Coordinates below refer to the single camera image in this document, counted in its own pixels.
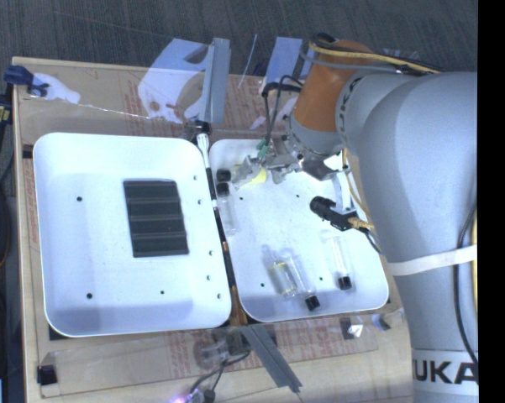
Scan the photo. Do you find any black ribbed rectangular pad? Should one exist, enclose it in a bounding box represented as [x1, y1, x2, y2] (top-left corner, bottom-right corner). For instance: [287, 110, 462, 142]
[123, 179, 191, 259]

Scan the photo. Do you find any black block with thin wires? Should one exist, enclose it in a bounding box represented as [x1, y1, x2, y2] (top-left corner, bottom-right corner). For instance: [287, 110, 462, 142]
[183, 119, 213, 139]

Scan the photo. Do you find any thin black and white rod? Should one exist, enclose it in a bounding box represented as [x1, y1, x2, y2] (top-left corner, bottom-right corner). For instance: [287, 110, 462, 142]
[196, 133, 249, 327]

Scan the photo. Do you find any black cylinder on white bracket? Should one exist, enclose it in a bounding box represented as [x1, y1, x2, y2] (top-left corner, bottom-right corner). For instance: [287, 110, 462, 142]
[309, 166, 359, 233]

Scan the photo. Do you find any brown cardboard board red print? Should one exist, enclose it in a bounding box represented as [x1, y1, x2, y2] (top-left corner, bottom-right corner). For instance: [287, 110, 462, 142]
[16, 65, 404, 399]

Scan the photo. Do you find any white plastic tray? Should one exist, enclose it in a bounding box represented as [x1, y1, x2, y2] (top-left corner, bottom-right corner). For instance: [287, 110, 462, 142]
[208, 138, 391, 324]
[32, 131, 233, 338]

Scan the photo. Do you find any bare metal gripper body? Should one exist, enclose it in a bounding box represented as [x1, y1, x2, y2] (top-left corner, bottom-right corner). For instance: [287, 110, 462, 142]
[258, 134, 311, 172]

